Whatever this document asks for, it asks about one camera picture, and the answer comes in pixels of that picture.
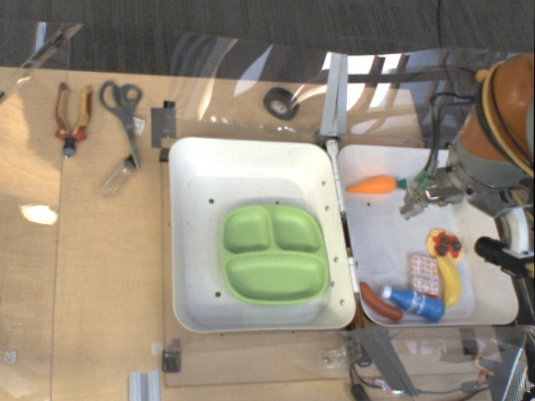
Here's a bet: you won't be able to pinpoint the blue bottle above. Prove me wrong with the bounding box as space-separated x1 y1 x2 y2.
380 285 446 323

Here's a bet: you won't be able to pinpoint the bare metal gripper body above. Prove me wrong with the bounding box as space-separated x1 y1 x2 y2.
419 165 478 207

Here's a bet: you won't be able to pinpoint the black tape roll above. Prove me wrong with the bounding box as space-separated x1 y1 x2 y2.
262 86 301 121

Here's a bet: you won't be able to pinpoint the pizza slice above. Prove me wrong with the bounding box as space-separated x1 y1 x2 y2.
425 227 465 266

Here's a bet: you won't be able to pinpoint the grey scissors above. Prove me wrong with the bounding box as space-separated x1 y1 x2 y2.
98 79 145 170

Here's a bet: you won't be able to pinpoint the green divided plate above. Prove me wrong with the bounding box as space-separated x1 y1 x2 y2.
220 204 332 307

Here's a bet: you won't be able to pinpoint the red and white carton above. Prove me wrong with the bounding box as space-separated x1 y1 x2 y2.
408 253 441 299

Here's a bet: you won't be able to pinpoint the black cylinder on white bracket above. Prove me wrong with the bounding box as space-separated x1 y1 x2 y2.
474 206 535 279

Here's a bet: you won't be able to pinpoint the brown sausage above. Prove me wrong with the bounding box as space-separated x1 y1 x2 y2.
359 281 405 322

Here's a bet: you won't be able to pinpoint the clear plastic bottle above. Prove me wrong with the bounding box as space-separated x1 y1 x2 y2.
99 154 138 198

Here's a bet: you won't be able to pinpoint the orange carrot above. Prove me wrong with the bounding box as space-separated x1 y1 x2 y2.
344 175 408 195

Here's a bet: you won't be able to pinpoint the yellow banana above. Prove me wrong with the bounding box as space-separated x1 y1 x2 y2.
435 255 462 309

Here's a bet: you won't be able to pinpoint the white plastic tray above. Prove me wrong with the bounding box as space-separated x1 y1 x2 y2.
167 136 358 334
336 144 521 328

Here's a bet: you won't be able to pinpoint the red and yellow pliers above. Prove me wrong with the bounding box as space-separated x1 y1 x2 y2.
54 82 94 160

